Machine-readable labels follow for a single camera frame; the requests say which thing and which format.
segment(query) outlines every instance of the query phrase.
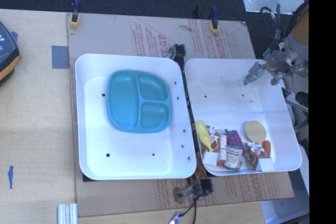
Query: blue plate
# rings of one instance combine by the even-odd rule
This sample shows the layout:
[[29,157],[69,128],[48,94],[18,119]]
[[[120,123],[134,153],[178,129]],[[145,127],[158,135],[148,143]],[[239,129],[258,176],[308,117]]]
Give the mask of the blue plate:
[[135,70],[111,75],[107,87],[107,109],[112,124],[126,132],[156,133],[171,120],[171,98],[158,76]]

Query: can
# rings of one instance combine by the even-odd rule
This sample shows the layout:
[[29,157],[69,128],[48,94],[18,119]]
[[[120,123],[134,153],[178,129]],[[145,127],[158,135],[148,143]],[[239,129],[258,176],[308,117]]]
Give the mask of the can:
[[238,145],[226,145],[226,162],[228,169],[239,169],[242,163],[243,148]]

